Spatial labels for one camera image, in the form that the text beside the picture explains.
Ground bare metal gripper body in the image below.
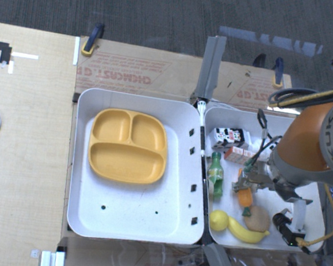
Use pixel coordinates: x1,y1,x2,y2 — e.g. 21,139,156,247
238,158,281,193

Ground orange carrot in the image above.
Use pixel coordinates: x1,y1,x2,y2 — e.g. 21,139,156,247
232,167,259,218

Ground white plastic tray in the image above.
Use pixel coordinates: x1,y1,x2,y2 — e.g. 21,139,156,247
57,85,223,255
185,104,333,262

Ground green plastic bottle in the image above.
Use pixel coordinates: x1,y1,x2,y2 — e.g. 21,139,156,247
203,150,230,200

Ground orange and white carton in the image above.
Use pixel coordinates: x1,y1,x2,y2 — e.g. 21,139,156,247
223,145,258,168

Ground brown round biscuit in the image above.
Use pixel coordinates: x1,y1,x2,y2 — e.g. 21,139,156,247
242,203,274,235

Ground yellow lemon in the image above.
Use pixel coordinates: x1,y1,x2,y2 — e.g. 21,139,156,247
207,208,232,234

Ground black and white carton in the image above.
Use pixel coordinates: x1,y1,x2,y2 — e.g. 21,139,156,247
207,124,253,155

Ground yellow banana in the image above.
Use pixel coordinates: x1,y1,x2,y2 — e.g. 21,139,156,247
224,215,273,248

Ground yellow divided plate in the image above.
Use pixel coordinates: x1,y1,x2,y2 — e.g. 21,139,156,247
83,104,175,189

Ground brown cardboard board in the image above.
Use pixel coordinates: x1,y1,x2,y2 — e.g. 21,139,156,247
46,35,333,266

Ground black cylinder on white bracket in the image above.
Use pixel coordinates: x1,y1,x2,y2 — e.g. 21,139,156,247
268,195,313,248

